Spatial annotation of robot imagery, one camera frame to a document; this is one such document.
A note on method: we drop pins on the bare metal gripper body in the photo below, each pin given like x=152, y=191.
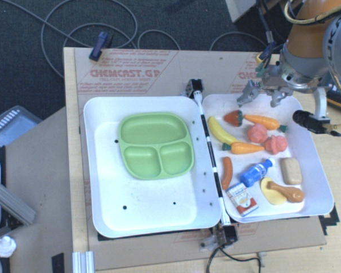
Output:
x=275, y=80

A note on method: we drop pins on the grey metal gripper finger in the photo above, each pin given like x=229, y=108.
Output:
x=278, y=96
x=249, y=92

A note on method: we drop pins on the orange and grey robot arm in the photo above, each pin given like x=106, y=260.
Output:
x=309, y=38

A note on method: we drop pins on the orange carrot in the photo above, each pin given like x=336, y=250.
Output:
x=262, y=121
x=245, y=148

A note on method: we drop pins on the red strawberry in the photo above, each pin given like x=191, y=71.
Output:
x=232, y=117

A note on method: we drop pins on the pink lumpy toy food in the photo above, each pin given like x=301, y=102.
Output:
x=276, y=144
x=257, y=133

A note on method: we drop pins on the yellow banana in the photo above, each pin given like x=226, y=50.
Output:
x=217, y=131

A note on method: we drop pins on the thin black and white rod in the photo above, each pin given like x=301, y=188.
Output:
x=211, y=149

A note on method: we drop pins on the tan bread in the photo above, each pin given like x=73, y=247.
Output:
x=291, y=171

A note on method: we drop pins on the blue bottle with white cap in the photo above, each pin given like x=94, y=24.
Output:
x=253, y=173

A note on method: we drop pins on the orange-red sausage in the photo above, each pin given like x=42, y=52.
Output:
x=226, y=173

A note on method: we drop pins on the brown cardboard board red print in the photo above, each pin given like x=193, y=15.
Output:
x=159, y=72

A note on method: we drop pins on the white plastic tray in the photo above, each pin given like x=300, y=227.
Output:
x=315, y=181
x=147, y=203

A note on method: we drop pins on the brown chicken drumstick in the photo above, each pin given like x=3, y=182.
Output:
x=292, y=194

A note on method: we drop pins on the yellow oval crisp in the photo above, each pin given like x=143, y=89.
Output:
x=272, y=198

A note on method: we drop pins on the green divided plate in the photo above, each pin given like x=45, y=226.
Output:
x=153, y=129

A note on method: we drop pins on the red and white carton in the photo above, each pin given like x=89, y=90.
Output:
x=243, y=200

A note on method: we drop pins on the black cylinder on white bracket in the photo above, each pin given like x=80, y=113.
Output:
x=309, y=121

